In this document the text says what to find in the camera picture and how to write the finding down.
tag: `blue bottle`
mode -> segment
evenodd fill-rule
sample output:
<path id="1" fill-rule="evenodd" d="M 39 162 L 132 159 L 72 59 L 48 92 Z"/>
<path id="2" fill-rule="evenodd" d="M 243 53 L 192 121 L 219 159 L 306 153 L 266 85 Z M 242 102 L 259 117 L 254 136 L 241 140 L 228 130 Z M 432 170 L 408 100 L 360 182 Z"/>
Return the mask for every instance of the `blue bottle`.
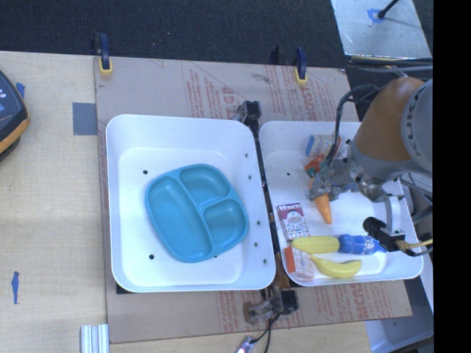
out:
<path id="1" fill-rule="evenodd" d="M 339 252 L 345 254 L 371 255 L 375 252 L 387 252 L 378 240 L 369 235 L 342 234 L 337 238 L 340 242 Z"/>

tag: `table surface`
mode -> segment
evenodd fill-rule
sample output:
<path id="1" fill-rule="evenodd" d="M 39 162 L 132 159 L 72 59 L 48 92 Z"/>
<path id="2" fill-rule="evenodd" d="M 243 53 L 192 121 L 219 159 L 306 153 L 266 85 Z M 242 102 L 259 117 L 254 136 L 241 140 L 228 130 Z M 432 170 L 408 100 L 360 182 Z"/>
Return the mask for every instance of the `table surface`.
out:
<path id="1" fill-rule="evenodd" d="M 31 115 L 0 163 L 0 352 L 76 353 L 82 325 L 107 323 L 97 136 L 74 135 L 72 117 L 73 103 L 95 103 L 93 57 L 0 51 L 0 70 L 25 86 Z M 245 335 L 112 344 L 110 352 L 234 352 Z M 364 322 L 276 329 L 269 349 L 345 351 L 371 351 Z"/>

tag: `cardboard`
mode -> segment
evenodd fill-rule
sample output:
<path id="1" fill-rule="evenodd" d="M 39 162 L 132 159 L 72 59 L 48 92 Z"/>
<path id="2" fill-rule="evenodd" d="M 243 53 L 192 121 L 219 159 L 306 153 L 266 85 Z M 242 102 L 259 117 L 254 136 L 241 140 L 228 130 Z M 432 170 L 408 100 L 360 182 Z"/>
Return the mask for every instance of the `cardboard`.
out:
<path id="1" fill-rule="evenodd" d="M 113 72 L 94 63 L 98 118 L 102 223 L 107 315 L 111 343 L 256 331 L 265 323 L 244 320 L 244 304 L 262 301 L 261 292 L 220 291 L 128 293 L 120 289 L 110 265 L 105 129 L 119 114 L 193 118 L 233 118 L 245 100 L 261 103 L 267 121 L 334 121 L 339 99 L 349 91 L 342 70 L 308 68 L 308 82 L 295 80 L 294 67 L 179 60 L 113 58 Z M 358 121 L 345 105 L 343 121 Z M 273 328 L 305 327 L 411 315 L 403 281 L 295 288 L 299 309 Z"/>

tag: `corn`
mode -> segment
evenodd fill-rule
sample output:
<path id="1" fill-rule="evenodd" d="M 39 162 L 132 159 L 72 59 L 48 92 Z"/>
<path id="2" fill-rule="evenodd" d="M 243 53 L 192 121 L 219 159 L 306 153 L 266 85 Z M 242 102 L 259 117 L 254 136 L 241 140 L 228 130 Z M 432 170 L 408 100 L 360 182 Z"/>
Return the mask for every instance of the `corn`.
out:
<path id="1" fill-rule="evenodd" d="M 326 254 L 328 252 L 336 252 L 340 248 L 339 240 L 330 235 L 295 238 L 291 241 L 291 245 L 295 249 L 309 254 Z"/>

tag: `carrot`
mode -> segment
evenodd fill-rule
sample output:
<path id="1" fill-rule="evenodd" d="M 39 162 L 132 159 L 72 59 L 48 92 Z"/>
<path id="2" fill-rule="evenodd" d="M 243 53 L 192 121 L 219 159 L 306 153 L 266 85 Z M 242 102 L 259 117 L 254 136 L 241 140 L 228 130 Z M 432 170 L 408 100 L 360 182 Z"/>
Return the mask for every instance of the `carrot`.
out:
<path id="1" fill-rule="evenodd" d="M 321 213 L 327 224 L 332 224 L 332 214 L 330 213 L 330 200 L 327 193 L 317 196 L 314 201 L 316 202 L 317 209 Z"/>

